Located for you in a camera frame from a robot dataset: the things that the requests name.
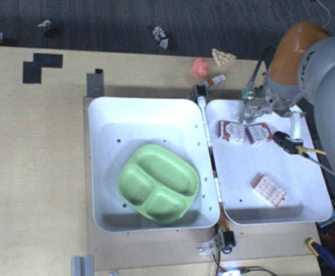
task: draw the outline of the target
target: dark gray carpet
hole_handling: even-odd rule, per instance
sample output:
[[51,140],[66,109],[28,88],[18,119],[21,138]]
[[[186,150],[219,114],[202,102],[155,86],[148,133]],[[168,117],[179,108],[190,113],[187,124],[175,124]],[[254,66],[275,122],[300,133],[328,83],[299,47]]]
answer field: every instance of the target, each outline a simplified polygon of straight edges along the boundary
[[[320,0],[331,12],[335,0]],[[43,37],[37,25],[50,19],[57,30]],[[20,47],[210,56],[213,47],[257,59],[277,46],[293,23],[324,25],[328,14],[309,0],[0,0],[0,32]],[[167,50],[152,37],[161,25]]]

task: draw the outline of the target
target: green plate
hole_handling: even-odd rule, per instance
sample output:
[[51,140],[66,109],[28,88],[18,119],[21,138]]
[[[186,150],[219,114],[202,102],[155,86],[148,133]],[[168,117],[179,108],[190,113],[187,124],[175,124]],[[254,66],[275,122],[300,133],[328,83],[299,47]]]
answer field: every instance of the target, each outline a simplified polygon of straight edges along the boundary
[[184,216],[199,187],[195,168],[156,144],[137,149],[117,180],[117,191],[125,202],[164,225]]

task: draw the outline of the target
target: wooden table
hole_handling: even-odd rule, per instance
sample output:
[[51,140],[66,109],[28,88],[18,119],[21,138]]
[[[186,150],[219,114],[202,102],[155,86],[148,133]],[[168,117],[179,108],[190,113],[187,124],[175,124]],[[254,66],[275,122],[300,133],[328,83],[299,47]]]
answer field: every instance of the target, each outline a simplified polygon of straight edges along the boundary
[[[33,61],[34,53],[62,54],[63,67],[42,68],[42,84],[23,84],[23,62]],[[190,71],[193,60],[0,47],[0,275],[70,275],[71,258],[89,253],[83,131],[86,74],[103,69],[105,95],[181,98],[202,82]],[[218,68],[209,61],[209,76],[227,77],[211,96],[239,98],[256,62],[236,60]],[[304,244],[307,237],[319,240],[314,223],[230,226],[237,235],[237,247],[233,255],[222,258],[223,266],[263,266],[279,275],[320,275],[316,258]],[[156,236],[155,241],[170,241],[169,234],[164,236]],[[189,237],[185,241],[187,253],[196,257],[195,243]],[[174,256],[156,261],[157,267],[126,268],[120,248],[113,246],[112,251],[121,255],[114,266],[124,267],[119,270],[121,276],[192,275],[192,271],[213,275],[215,271],[210,258],[176,265]],[[108,275],[114,267],[95,275]]]

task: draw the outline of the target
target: wooden triangle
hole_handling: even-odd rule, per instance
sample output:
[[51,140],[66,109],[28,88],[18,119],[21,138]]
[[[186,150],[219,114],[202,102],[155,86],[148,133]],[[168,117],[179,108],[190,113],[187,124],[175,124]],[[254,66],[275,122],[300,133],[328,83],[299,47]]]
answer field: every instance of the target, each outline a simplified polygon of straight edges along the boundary
[[212,55],[217,66],[222,67],[224,64],[232,62],[236,59],[236,55],[219,51],[215,48],[212,49]]

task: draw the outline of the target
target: white plastic tray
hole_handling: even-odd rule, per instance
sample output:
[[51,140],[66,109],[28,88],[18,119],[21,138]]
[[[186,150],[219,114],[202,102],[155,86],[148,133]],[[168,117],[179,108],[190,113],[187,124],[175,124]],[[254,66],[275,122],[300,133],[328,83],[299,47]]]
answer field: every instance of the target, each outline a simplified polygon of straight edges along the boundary
[[[100,97],[88,109],[93,175],[94,220],[104,231],[207,228],[220,210],[199,107],[185,99]],[[159,225],[117,193],[118,175],[136,149],[148,143],[165,147],[191,164],[201,186],[187,213]]]
[[[232,143],[218,138],[220,120],[238,121],[242,101],[215,100],[206,113],[224,207],[229,218],[238,224],[289,223],[324,221],[332,213],[332,205],[320,167],[299,156],[290,155],[273,141],[251,145]],[[257,118],[266,122],[273,133],[290,134],[290,119],[272,113]],[[304,146],[313,148],[305,118],[301,119]],[[268,175],[287,191],[278,207],[269,204],[253,190],[253,184]]]

